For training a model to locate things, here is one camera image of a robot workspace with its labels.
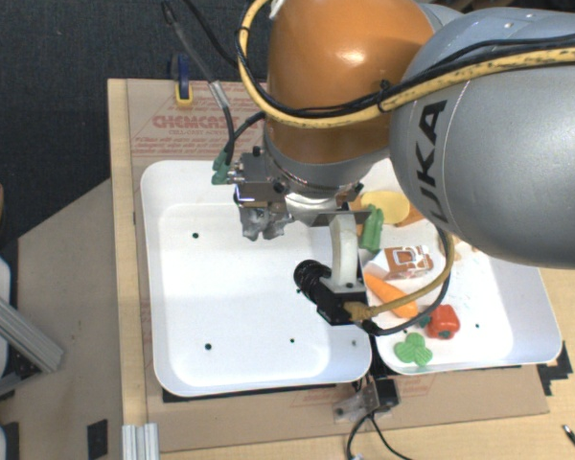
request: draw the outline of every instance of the green connector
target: green connector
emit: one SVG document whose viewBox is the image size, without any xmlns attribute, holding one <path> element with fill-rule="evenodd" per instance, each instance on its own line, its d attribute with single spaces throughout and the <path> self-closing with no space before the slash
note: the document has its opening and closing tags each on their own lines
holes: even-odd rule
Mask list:
<svg viewBox="0 0 575 460">
<path fill-rule="evenodd" d="M 218 170 L 213 174 L 211 178 L 211 183 L 214 185 L 225 184 L 228 179 L 228 171 L 230 166 L 226 164 L 221 164 Z"/>
<path fill-rule="evenodd" d="M 371 209 L 371 214 L 364 222 L 362 236 L 360 237 L 360 248 L 376 253 L 380 250 L 383 211 L 373 205 L 370 205 L 369 209 Z"/>
<path fill-rule="evenodd" d="M 219 152 L 219 155 L 213 161 L 213 170 L 214 171 L 218 171 L 219 168 L 226 163 L 226 157 L 227 156 L 228 156 L 228 153 L 226 152 L 226 150 L 223 149 L 222 151 Z"/>
</svg>

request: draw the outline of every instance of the cardboard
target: cardboard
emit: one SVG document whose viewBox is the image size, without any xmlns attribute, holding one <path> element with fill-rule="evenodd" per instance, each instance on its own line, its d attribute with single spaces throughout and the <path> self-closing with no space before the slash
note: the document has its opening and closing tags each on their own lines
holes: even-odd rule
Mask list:
<svg viewBox="0 0 575 460">
<path fill-rule="evenodd" d="M 257 112 L 239 83 L 224 84 L 235 124 Z M 212 160 L 226 141 L 225 122 L 204 82 L 193 83 L 194 102 L 179 108 L 169 80 L 127 80 L 149 421 L 157 423 L 163 452 L 246 445 L 346 434 L 333 404 L 353 395 L 351 384 L 277 391 L 230 398 L 164 402 L 153 372 L 150 296 L 140 179 L 163 159 Z M 260 140 L 252 127 L 240 139 L 235 158 Z M 379 419 L 381 428 L 431 426 L 544 414 L 549 411 L 537 367 L 470 370 L 425 376 L 395 376 L 401 403 Z"/>
</svg>

